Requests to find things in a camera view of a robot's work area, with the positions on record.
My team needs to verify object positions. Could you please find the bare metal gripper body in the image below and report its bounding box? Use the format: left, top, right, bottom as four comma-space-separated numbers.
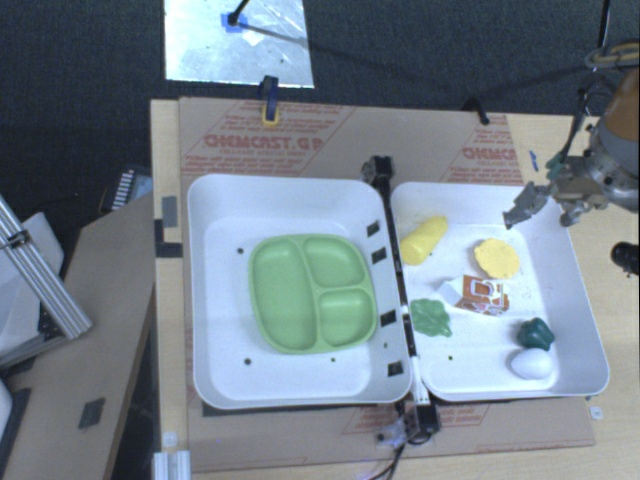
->
545, 153, 640, 213

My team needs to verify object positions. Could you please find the yellow round biscuit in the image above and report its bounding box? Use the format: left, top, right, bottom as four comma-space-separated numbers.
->
473, 238, 521, 280

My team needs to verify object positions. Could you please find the white plastic tray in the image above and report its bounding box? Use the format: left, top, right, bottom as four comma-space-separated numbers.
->
186, 173, 414, 411
389, 181, 611, 403

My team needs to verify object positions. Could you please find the orange and white carton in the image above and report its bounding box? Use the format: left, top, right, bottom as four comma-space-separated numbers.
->
436, 274, 511, 318

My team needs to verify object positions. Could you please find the yellow toy bottle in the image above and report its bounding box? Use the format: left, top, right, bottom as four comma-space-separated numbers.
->
398, 215, 449, 267

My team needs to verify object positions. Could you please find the dark green bell pepper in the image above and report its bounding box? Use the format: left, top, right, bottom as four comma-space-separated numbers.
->
516, 317, 556, 352

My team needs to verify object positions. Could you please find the thin black and white rod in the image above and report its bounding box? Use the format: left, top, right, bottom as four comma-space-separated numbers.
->
375, 177, 431, 403

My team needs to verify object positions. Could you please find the green lettuce leaf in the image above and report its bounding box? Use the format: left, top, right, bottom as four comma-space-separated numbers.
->
409, 298, 453, 339

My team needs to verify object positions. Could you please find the white egg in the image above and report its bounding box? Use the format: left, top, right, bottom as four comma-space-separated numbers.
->
510, 347, 554, 381

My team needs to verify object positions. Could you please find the brown cardboard board red print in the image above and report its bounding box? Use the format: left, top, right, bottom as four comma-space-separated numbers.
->
177, 96, 597, 473

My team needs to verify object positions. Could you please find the green divided plate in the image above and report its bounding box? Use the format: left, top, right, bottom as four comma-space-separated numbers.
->
248, 233, 379, 355

